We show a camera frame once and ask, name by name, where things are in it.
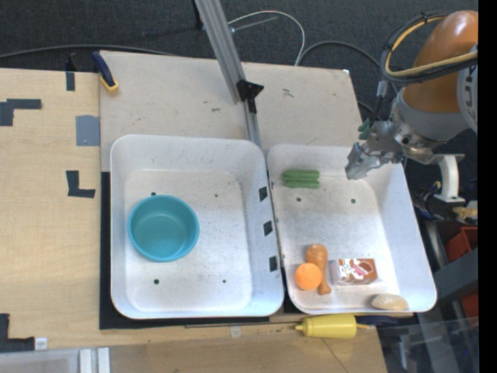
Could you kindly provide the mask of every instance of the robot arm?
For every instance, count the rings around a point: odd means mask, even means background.
[[[413,30],[436,20],[441,22],[426,40],[413,68],[392,71],[389,64],[394,49]],[[438,164],[444,181],[458,181],[458,175],[447,174],[447,165],[453,172],[457,164],[452,160],[448,163],[447,155],[436,155],[433,150],[467,128],[478,133],[478,13],[434,13],[413,19],[389,37],[381,64],[382,82],[397,83],[402,88],[388,120],[376,120],[373,115],[360,127],[364,142],[355,143],[349,153],[347,177],[358,180],[371,169],[407,157],[422,164]],[[384,95],[384,87],[380,90],[379,96]],[[450,159],[456,161],[464,157],[452,156]],[[456,186],[447,184],[446,189],[457,186],[458,182]],[[452,207],[460,207],[464,200],[453,193],[442,192],[439,198],[450,198]]]

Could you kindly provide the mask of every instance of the white cable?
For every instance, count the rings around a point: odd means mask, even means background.
[[[241,20],[246,19],[246,18],[250,18],[252,16],[257,16],[257,15],[260,15],[260,14],[278,14],[278,15],[281,15],[281,16],[286,16],[287,18],[290,18],[292,21],[294,21],[298,25],[298,27],[301,29],[301,32],[302,32],[302,45],[301,45],[301,49],[298,52],[297,60],[295,61],[295,66],[297,66],[298,62],[301,59],[302,51],[304,51],[305,32],[304,32],[304,27],[293,16],[291,16],[289,14],[286,14],[285,12],[281,12],[281,11],[263,10],[263,11],[253,12],[252,14],[247,14],[246,16],[241,16],[241,17],[239,17],[237,19],[233,19],[233,20],[231,20],[231,21],[228,22],[228,25],[231,25],[231,24],[233,24],[235,22],[241,21]]]

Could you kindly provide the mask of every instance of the blue bowl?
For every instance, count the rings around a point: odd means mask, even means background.
[[[184,257],[196,245],[200,227],[192,208],[169,195],[150,196],[138,202],[127,221],[134,247],[152,261]]]

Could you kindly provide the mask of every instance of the orange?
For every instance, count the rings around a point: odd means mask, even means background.
[[[302,290],[314,290],[323,279],[319,267],[313,263],[302,263],[295,270],[295,281]]]

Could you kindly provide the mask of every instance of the rolling pin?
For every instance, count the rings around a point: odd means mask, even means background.
[[[321,283],[318,286],[318,293],[320,295],[327,295],[332,292],[326,281],[326,266],[328,265],[328,250],[323,245],[314,244],[310,245],[305,252],[305,260],[308,263],[316,264],[323,274]]]

